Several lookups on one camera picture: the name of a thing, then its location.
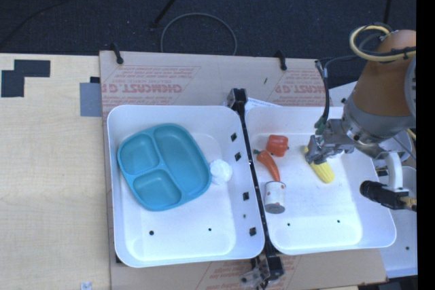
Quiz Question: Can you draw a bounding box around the thin black rod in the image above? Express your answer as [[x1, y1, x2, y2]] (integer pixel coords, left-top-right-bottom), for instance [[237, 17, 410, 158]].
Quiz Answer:
[[234, 101, 277, 259]]

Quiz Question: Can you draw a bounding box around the black cylinder on white bracket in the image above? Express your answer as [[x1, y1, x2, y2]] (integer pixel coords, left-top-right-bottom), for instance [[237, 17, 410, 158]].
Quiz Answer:
[[359, 150, 417, 212]]

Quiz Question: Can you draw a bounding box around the yellow corn cob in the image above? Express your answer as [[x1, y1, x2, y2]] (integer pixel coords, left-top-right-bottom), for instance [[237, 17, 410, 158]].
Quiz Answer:
[[303, 145, 336, 185]]

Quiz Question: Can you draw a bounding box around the white plastic tray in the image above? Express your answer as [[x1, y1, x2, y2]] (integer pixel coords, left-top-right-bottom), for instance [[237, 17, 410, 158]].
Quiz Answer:
[[244, 105, 398, 256], [106, 104, 266, 269]]

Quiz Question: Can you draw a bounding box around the white paper sheet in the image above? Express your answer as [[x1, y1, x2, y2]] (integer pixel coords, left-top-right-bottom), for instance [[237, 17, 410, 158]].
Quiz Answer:
[[245, 96, 283, 110]]

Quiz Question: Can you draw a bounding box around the white cauliflower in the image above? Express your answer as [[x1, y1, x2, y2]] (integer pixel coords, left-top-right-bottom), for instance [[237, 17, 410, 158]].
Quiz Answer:
[[209, 158, 234, 186]]

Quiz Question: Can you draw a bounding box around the brown cardboard board red print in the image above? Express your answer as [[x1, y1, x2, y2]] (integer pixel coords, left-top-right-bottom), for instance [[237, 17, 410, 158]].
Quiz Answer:
[[99, 50, 389, 290]]

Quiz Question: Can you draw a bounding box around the blue divided plate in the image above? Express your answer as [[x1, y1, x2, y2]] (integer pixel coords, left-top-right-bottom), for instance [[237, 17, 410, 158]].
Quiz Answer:
[[116, 122, 213, 213]]

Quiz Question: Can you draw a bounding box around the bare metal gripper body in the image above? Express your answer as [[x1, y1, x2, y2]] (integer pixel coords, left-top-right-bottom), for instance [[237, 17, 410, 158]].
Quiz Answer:
[[321, 117, 387, 159]]

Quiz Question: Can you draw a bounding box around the orange bell pepper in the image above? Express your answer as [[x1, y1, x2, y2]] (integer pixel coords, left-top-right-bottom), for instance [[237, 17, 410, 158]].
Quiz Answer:
[[265, 134, 290, 158]]

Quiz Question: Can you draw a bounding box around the white can with orange dots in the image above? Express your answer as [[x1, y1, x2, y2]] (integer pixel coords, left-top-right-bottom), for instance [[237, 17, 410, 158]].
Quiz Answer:
[[264, 180, 287, 215]]

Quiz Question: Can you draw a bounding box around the orange carrot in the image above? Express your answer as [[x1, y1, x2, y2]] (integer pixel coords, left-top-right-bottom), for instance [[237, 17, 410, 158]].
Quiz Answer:
[[252, 149, 282, 183]]

